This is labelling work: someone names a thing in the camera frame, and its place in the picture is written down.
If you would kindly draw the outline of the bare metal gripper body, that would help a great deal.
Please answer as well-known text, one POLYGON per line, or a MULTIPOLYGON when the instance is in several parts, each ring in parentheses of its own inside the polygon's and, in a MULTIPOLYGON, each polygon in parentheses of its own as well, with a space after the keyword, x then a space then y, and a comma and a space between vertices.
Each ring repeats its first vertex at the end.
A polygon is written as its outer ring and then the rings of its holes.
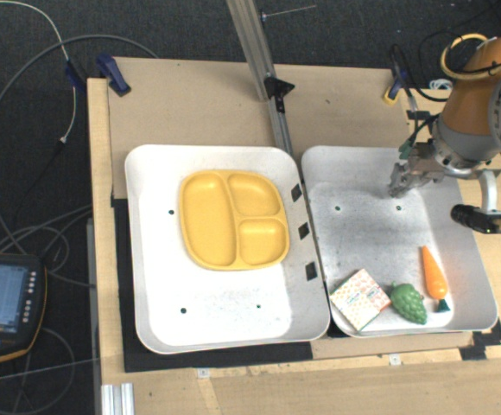
POLYGON ((474 170, 486 161, 486 152, 466 146, 459 153, 444 141, 406 141, 402 145, 402 160, 407 172, 426 177, 426 183, 439 182, 445 176, 462 179, 471 178, 474 170))

